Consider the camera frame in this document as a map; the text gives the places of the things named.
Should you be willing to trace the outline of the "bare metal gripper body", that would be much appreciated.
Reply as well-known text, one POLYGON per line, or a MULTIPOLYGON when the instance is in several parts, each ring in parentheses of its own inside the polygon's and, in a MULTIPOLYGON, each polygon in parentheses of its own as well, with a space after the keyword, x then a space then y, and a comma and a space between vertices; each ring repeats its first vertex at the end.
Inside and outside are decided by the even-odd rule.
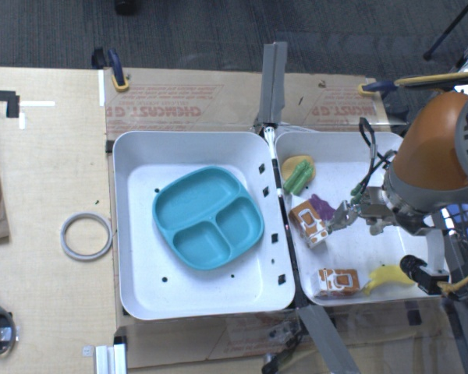
POLYGON ((381 186, 368 186, 359 199, 358 209, 372 235, 379 235, 388 226, 400 227, 414 236, 429 232, 429 226, 424 222, 426 213, 414 209, 397 194, 381 186))

